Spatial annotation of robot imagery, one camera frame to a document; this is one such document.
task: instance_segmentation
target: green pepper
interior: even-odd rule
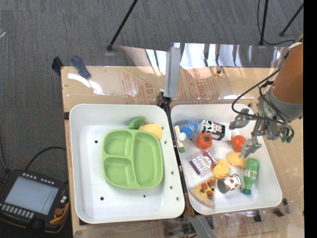
[[[206,150],[212,146],[212,136],[209,134],[201,133],[197,139],[197,147]]]

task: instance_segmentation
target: tripod leg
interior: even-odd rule
[[[125,22],[126,22],[127,19],[129,18],[130,14],[131,14],[131,12],[132,12],[134,6],[137,4],[137,2],[138,2],[138,0],[134,0],[133,3],[131,4],[131,6],[130,6],[128,12],[127,12],[127,14],[125,15],[125,17],[124,17],[122,23],[120,24],[120,26],[119,26],[117,32],[115,33],[115,35],[114,35],[112,41],[111,41],[110,44],[107,46],[107,49],[108,49],[109,51],[112,49],[112,45],[114,44],[116,38],[118,37],[118,35],[119,35],[121,29],[123,28]]]
[[[265,30],[267,7],[268,7],[268,0],[265,0],[264,15],[263,15],[263,22],[262,22],[262,31],[261,31],[261,39],[260,39],[259,45],[263,45],[264,44],[264,30]]]
[[[288,22],[287,26],[285,26],[284,30],[280,32],[280,36],[284,36],[286,30],[289,28],[289,26],[292,24],[298,13],[304,8],[304,3],[302,3],[301,7],[297,10],[297,12],[294,14],[294,16],[291,18],[291,20]]]

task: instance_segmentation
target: red tomato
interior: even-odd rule
[[[244,136],[236,135],[231,139],[231,144],[237,152],[241,152],[242,146],[245,141],[246,141],[246,138]]]

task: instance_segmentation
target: green divided plate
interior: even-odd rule
[[[148,189],[163,178],[160,142],[152,133],[137,129],[115,129],[103,142],[105,179],[116,187]]]

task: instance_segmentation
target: toy pizza slice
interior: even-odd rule
[[[215,176],[210,177],[206,181],[197,185],[190,190],[190,193],[202,204],[213,207]]]

